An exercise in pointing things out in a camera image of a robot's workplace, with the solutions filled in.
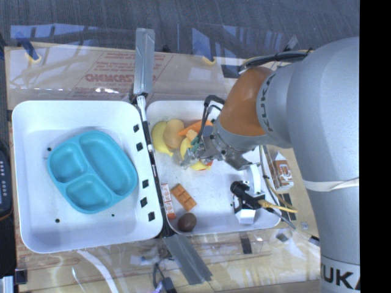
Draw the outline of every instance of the white tray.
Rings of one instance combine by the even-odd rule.
[[[12,126],[21,237],[32,251],[97,247],[159,234],[163,218],[135,107],[120,101],[26,101],[13,110]],[[137,170],[138,184],[121,202],[96,214],[84,214],[61,195],[46,161],[48,148],[91,129],[109,134],[124,150]],[[138,143],[143,146],[140,151]],[[147,204],[142,207],[144,198]]]
[[[217,118],[219,112],[213,110],[208,119]],[[202,112],[203,101],[157,101],[148,106],[147,118],[152,130],[157,122],[173,118],[183,120],[187,126],[200,120]],[[245,172],[238,172],[223,161],[214,161],[211,170],[195,171],[191,168],[183,170],[179,166],[178,150],[172,157],[159,152],[156,152],[155,156],[160,182],[167,183],[170,189],[180,183],[197,202],[197,205],[190,210],[197,217],[197,225],[190,233],[182,233],[178,230],[177,222],[186,211],[175,197],[171,196],[177,219],[170,220],[169,223],[177,233],[196,235],[249,231],[271,228],[280,222],[278,216],[264,209],[258,209],[252,225],[239,223],[233,212],[233,195],[230,186],[234,181],[247,180]],[[246,158],[252,162],[259,162],[259,151],[248,153]],[[262,186],[263,191],[266,192],[266,199],[272,202],[265,184],[262,183]]]

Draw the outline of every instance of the gray carpet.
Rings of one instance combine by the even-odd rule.
[[[34,41],[134,49],[145,27],[155,30],[156,51],[245,59],[281,51],[294,36],[295,49],[316,49],[358,36],[359,26],[360,0],[0,0],[0,33],[12,46],[21,31]],[[5,141],[6,110],[0,61]]]

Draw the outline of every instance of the snack package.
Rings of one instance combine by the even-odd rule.
[[[166,210],[167,218],[170,220],[176,219],[177,216],[175,215],[174,207],[172,205],[169,185],[164,183],[161,184],[160,188],[161,188],[161,194],[163,196],[164,209]]]
[[[294,182],[287,159],[277,151],[269,162],[270,173],[276,190],[288,190]]]

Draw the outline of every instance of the blue divided plate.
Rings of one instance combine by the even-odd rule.
[[[89,131],[61,143],[49,155],[49,174],[78,211],[100,212],[127,197],[137,171],[118,144],[101,131]]]

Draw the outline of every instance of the orange carrot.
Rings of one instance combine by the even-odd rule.
[[[201,124],[202,124],[202,120],[199,120],[199,121],[195,122],[194,124],[191,124],[190,126],[182,129],[180,132],[178,132],[178,135],[185,136],[190,129],[193,129],[196,132],[200,132]],[[205,123],[205,126],[213,126],[213,124],[211,121],[207,120]]]

